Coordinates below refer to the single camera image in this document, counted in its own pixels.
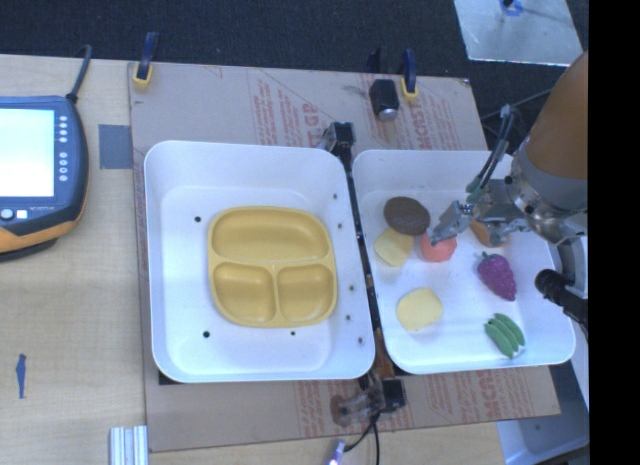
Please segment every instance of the white screen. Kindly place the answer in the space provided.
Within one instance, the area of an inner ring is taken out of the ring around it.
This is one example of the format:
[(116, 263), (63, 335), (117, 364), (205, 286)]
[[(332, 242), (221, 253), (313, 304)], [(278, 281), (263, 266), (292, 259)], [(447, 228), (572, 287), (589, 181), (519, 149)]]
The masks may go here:
[(53, 196), (55, 112), (0, 108), (0, 197)]

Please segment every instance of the divided yellow plate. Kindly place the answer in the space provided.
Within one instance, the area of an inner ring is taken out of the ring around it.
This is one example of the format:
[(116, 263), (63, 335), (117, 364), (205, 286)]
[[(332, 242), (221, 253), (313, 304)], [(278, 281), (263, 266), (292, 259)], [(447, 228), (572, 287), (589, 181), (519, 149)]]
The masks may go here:
[(213, 299), (230, 321), (306, 326), (334, 310), (333, 246), (313, 214), (272, 206), (227, 209), (211, 222), (207, 243)]

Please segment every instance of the metal base plate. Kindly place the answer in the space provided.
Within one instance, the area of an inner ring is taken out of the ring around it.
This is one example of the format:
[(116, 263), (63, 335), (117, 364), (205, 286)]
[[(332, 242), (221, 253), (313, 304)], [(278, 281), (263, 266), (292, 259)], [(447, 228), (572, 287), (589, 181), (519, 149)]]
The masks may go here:
[(582, 53), (565, 0), (454, 0), (469, 59), (568, 66)]

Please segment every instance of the wooden table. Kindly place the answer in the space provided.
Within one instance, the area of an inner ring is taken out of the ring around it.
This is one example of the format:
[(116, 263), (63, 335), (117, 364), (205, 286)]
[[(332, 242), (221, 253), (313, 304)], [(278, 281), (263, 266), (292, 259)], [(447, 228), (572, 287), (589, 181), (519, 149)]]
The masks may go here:
[[(65, 95), (81, 61), (0, 55), (0, 94)], [(104, 465), (110, 428), (145, 424), (133, 175), (100, 169), (98, 149), (100, 125), (130, 125), (127, 62), (92, 60), (78, 110), (91, 160), (82, 220), (52, 248), (0, 263), (0, 463)], [(332, 442), (153, 453), (149, 463), (317, 465)], [(380, 445), (381, 463), (504, 463), (494, 423), (385, 432)], [(370, 436), (344, 464), (374, 461)]]

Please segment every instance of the white tray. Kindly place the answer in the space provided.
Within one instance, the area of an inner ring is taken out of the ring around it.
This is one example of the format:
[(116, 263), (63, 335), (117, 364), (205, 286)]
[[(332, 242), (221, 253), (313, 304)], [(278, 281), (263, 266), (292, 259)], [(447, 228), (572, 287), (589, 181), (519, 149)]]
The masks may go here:
[[(351, 379), (375, 345), (346, 175), (311, 148), (166, 141), (144, 162), (152, 351), (182, 383)], [(337, 304), (321, 323), (255, 328), (215, 307), (207, 231), (220, 211), (271, 205), (308, 211), (326, 226), (336, 258)]]
[[(369, 150), (353, 165), (358, 206), (371, 264), (384, 341), (391, 359), (413, 374), (497, 369), (562, 363), (573, 354), (575, 334), (562, 309), (545, 300), (534, 285), (538, 272), (553, 268), (548, 244), (533, 232), (513, 233), (508, 244), (484, 248), (468, 229), (458, 235), (450, 261), (428, 263), (419, 239), (407, 262), (396, 268), (384, 263), (373, 245), (387, 227), (385, 202), (394, 196), (420, 201), (432, 223), (453, 200), (464, 201), (465, 186), (480, 171), (488, 152)], [(495, 177), (509, 173), (505, 156)], [(516, 301), (490, 292), (475, 272), (482, 251), (507, 257), (518, 287)], [(418, 332), (407, 332), (396, 317), (396, 304), (418, 287), (431, 287), (444, 306), (441, 319)], [(526, 348), (512, 360), (485, 335), (483, 324), (494, 314), (511, 316), (523, 329)]]

